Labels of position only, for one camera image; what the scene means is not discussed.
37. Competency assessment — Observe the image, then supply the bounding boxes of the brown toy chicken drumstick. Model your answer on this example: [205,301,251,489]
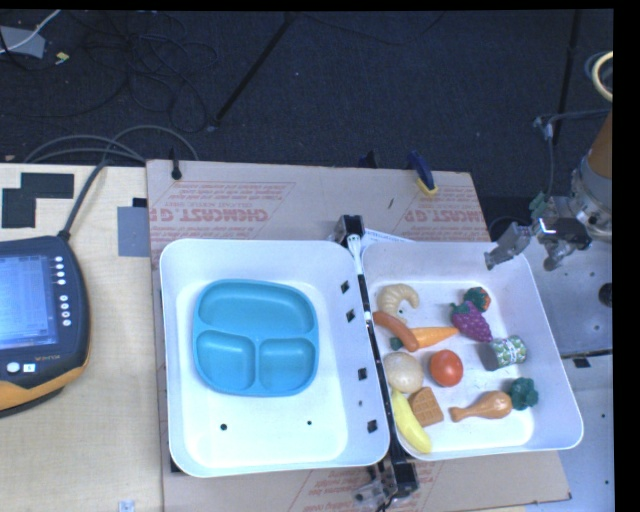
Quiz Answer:
[448,389,514,424]

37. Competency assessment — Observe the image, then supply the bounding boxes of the white plastic tray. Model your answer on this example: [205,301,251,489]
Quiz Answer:
[360,239,585,462]
[158,237,392,479]

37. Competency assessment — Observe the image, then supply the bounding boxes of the brown toy waffle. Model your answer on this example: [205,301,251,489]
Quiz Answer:
[406,385,446,428]

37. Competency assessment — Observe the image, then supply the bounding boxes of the brown cardboard board red print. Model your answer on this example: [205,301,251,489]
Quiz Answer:
[144,158,573,512]

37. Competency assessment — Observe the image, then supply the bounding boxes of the thin black and white rod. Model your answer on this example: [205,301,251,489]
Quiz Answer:
[345,233,404,469]

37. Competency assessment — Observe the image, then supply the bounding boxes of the blue divided plate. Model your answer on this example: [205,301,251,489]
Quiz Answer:
[191,278,322,399]

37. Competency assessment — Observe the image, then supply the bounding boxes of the orange toy carrot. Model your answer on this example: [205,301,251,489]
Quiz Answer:
[389,325,461,352]

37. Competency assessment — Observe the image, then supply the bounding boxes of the red toy tomato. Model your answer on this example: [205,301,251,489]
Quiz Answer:
[428,348,465,389]

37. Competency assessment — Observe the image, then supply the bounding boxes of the yellow banana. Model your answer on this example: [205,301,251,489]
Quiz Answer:
[390,388,433,456]

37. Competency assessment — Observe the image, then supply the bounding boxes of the red toy strawberry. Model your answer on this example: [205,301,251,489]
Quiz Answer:
[462,285,493,313]

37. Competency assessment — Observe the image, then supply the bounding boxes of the green and white small can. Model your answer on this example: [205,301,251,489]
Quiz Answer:
[477,334,529,373]

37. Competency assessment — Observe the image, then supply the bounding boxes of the green toy broccoli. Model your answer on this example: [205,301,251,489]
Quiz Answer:
[508,376,540,412]

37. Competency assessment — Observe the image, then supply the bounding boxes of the beige toy croissant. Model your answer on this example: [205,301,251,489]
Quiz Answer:
[375,282,421,320]

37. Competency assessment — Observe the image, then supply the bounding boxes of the purple toy grapes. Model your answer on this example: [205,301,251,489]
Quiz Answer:
[448,300,494,344]

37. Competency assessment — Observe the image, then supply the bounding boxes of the beige toy potato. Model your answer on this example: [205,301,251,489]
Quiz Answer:
[382,350,425,395]

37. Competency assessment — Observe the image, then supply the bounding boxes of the black block with thin wires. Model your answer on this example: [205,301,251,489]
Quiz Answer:
[387,458,421,500]
[332,214,365,246]

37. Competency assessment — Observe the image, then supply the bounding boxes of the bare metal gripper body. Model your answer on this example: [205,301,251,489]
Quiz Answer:
[535,195,614,262]

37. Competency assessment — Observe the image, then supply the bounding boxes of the orange toy sausage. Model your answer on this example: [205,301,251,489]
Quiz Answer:
[371,309,421,354]

